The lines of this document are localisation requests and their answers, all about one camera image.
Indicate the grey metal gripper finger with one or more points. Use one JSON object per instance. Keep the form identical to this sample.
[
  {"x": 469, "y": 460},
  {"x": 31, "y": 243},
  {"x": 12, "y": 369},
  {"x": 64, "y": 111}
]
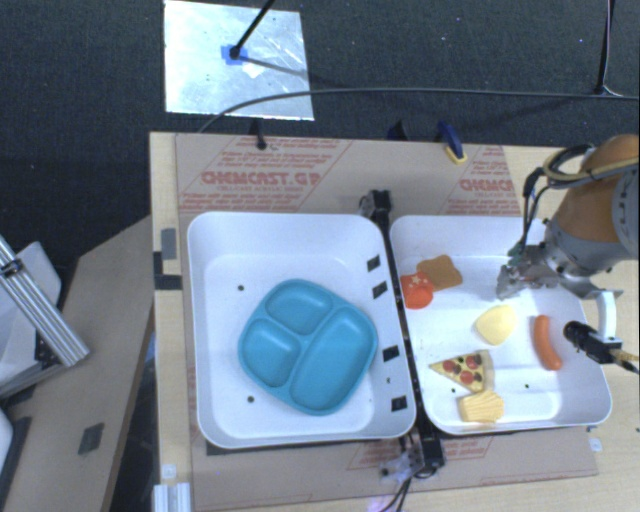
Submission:
[
  {"x": 526, "y": 285},
  {"x": 505, "y": 285}
]

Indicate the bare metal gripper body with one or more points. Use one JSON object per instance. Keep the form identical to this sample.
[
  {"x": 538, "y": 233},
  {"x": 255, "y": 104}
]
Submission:
[{"x": 537, "y": 267}]

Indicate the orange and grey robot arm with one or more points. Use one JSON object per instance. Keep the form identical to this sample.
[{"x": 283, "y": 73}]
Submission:
[{"x": 592, "y": 210}]

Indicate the pale yellow toy cheese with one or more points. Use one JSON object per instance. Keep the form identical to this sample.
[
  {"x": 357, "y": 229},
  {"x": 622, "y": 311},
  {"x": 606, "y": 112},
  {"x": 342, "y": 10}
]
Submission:
[{"x": 496, "y": 325}]

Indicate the orange sausage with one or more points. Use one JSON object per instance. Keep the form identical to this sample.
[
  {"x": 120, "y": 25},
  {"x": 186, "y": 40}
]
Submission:
[{"x": 546, "y": 345}]

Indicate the brown toast slice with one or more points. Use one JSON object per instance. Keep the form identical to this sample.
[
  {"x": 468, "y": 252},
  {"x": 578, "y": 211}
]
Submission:
[{"x": 442, "y": 272}]

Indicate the red toy tomato slice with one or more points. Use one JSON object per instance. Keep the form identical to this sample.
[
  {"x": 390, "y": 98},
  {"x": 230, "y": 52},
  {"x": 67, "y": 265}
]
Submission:
[{"x": 416, "y": 295}]

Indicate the pizza slice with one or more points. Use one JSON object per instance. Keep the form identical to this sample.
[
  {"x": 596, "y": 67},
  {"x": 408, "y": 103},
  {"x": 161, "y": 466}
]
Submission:
[{"x": 465, "y": 372}]

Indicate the thin black rod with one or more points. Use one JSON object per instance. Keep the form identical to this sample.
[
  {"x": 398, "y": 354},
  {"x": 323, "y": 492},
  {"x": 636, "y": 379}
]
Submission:
[{"x": 402, "y": 320}]

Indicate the white plastic tray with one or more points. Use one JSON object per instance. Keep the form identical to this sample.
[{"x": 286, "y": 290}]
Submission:
[
  {"x": 225, "y": 350},
  {"x": 570, "y": 400}
]

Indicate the yellow ridged biscuit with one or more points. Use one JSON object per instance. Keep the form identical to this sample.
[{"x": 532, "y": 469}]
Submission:
[{"x": 481, "y": 407}]

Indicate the blue divided plate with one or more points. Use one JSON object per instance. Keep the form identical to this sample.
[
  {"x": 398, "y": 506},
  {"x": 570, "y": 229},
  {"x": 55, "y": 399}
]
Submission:
[{"x": 310, "y": 345}]

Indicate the brown cardboard board red print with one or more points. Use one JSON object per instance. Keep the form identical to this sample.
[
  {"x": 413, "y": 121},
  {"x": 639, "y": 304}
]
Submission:
[{"x": 320, "y": 170}]

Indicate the black cylinder on white bracket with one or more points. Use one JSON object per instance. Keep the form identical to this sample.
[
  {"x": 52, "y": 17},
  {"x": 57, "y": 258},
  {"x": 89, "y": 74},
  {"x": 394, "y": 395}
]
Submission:
[{"x": 590, "y": 340}]

